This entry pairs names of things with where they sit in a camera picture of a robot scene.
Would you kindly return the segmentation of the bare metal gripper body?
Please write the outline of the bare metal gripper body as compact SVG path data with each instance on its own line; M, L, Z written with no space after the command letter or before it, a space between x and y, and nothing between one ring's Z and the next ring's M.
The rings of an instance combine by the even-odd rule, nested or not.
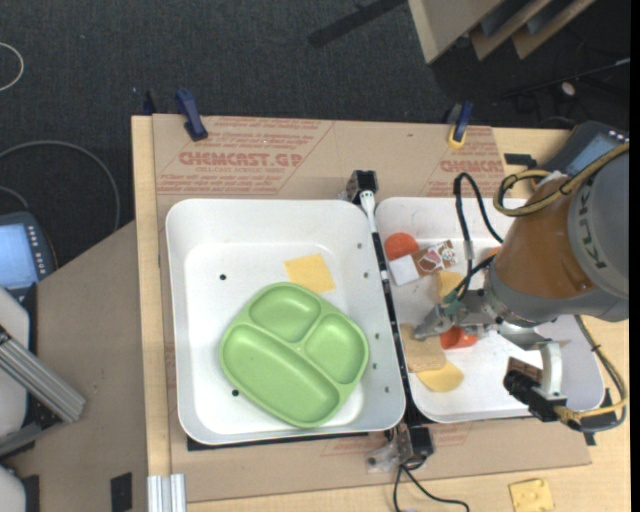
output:
M507 308L493 292L472 290L456 303L452 326L478 338L496 334L521 349L539 347L537 323Z

